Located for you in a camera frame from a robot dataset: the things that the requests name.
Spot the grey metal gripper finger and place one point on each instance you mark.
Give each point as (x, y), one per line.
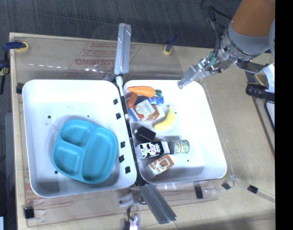
(190, 75)
(203, 74)

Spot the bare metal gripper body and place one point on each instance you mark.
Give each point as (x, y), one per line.
(226, 56)

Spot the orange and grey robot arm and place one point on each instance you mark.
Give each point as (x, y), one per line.
(251, 13)

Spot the white plastic tray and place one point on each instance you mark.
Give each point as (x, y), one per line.
(201, 118)
(43, 97)

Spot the orange carrot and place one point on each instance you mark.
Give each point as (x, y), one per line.
(143, 90)

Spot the yellow banana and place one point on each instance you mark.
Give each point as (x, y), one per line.
(166, 122)

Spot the orange sausage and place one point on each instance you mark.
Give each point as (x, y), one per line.
(131, 100)

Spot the green peas can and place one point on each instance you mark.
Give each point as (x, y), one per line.
(181, 147)

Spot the black box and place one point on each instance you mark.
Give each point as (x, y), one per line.
(145, 134)

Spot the cow print carton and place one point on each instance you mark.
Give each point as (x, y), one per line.
(150, 150)

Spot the orange and white juice carton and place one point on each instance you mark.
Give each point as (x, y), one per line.
(161, 164)

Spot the brown cardboard board red print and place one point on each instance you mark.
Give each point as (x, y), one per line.
(93, 56)

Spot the blue divided plate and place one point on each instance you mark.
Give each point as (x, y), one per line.
(85, 152)

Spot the black cylinder on white bracket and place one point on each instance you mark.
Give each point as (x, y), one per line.
(256, 90)

